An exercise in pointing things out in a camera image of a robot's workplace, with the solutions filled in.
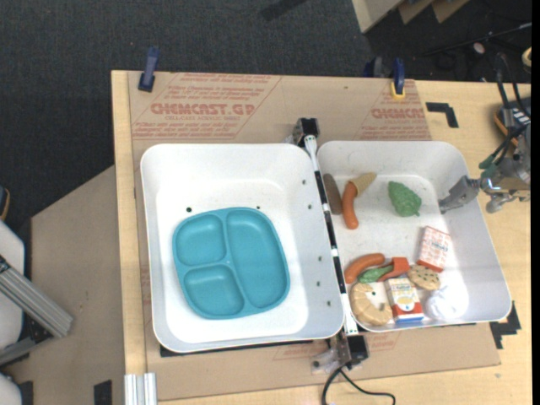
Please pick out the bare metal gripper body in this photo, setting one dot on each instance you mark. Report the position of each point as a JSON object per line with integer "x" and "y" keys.
{"x": 512, "y": 175}

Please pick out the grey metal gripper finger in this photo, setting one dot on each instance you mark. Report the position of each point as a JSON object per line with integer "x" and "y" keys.
{"x": 457, "y": 192}
{"x": 498, "y": 204}

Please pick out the white plastic tray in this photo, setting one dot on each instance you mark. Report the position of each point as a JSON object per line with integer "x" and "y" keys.
{"x": 472, "y": 243}
{"x": 236, "y": 171}

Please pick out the green toy grapes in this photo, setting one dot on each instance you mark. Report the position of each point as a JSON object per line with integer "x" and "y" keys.
{"x": 403, "y": 198}

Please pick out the orange and white carton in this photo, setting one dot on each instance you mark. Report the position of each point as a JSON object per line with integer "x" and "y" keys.
{"x": 434, "y": 249}

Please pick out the beige chocolate chip biscuit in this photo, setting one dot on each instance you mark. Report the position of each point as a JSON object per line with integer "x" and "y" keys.
{"x": 424, "y": 277}

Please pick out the beige toy ice-cream cone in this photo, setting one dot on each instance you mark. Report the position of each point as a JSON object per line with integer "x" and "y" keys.
{"x": 365, "y": 180}

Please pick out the orange toy carrot green top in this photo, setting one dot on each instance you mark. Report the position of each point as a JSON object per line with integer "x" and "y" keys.
{"x": 398, "y": 266}

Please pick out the orange toy sausage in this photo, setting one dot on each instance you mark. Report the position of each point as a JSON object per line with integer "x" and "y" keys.
{"x": 349, "y": 209}
{"x": 363, "y": 264}

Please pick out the white crumpled lump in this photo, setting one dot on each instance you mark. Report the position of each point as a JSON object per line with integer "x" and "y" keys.
{"x": 443, "y": 304}

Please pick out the white red and blue carton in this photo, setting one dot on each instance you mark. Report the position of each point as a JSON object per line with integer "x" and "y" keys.
{"x": 404, "y": 300}

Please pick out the brown oblong toy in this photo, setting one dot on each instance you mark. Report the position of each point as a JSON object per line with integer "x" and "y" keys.
{"x": 333, "y": 194}

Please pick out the thin black and white rod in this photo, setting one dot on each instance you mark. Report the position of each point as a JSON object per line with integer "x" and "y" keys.
{"x": 322, "y": 192}

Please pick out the beige toy croissant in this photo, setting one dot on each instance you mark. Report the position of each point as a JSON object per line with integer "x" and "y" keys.
{"x": 367, "y": 308}

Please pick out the blue divided plate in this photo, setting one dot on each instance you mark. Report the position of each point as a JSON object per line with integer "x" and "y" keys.
{"x": 253, "y": 251}

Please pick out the brown cardboard board red print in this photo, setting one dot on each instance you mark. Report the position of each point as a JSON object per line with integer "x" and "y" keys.
{"x": 261, "y": 99}

